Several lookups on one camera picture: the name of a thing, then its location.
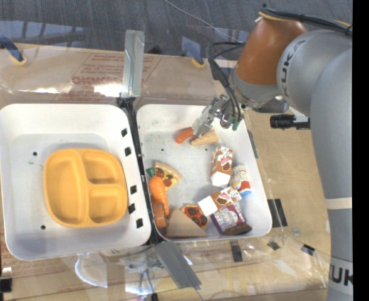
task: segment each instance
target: yellow plate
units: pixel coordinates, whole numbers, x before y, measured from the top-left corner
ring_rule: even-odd
[[[47,158],[44,194],[52,218],[71,227],[118,221],[128,195],[120,161],[104,150],[61,149]]]

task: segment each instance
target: toy carrot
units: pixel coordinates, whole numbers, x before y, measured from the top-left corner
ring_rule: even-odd
[[[192,127],[187,127],[176,136],[176,143],[181,144],[183,143],[183,141],[191,136],[194,136],[194,130],[192,129]]]
[[[157,202],[163,203],[166,217],[169,217],[169,202],[167,201],[165,184],[162,178],[152,176],[149,180],[148,186],[153,199]]]

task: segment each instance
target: blue clip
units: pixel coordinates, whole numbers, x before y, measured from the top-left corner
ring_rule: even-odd
[[[26,63],[27,58],[25,58],[16,45],[3,34],[0,35],[0,44],[10,52],[10,59],[17,65],[23,66]]]

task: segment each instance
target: purple food box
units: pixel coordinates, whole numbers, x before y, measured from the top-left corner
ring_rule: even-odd
[[[237,203],[229,205],[228,207],[215,212],[210,216],[220,234],[223,231],[233,228],[236,225],[244,223],[246,220],[241,214]]]

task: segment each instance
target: black mounting hole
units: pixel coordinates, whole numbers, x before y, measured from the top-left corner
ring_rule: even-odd
[[[134,205],[134,203],[133,203],[133,204],[131,204],[131,205],[128,207],[128,213],[129,213],[129,214],[132,214],[134,211],[135,211],[135,205]]]
[[[136,223],[137,223],[137,228],[140,228],[141,226],[143,226],[143,225],[144,225],[144,223],[143,223],[143,221],[142,221],[142,218],[139,218],[139,219],[136,221]]]

